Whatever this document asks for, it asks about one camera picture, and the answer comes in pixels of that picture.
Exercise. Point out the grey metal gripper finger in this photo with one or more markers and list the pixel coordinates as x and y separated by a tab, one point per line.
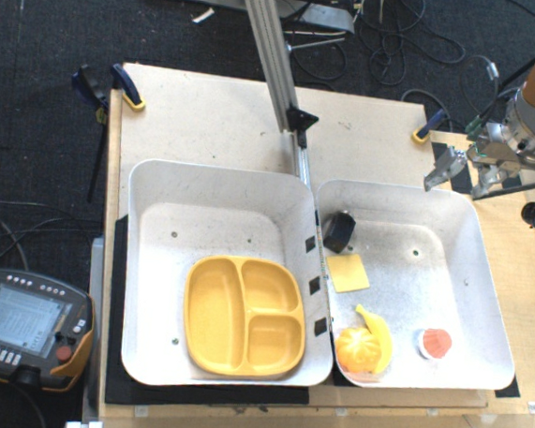
448	167
487	180

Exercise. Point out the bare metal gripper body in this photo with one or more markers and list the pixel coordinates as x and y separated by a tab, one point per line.
513	149

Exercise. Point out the white plastic tray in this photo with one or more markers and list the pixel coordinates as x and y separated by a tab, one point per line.
156	292
448	296

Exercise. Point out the black box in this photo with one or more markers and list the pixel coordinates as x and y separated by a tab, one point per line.
338	231

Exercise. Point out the yellow banana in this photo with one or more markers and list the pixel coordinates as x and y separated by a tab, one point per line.
382	334

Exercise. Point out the orange mandarin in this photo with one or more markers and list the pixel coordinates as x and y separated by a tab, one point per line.
357	351

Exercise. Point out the pale wood board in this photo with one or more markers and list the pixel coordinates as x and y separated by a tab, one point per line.
201	122

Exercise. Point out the yellow divided plate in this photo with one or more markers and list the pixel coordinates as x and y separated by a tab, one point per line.
215	316

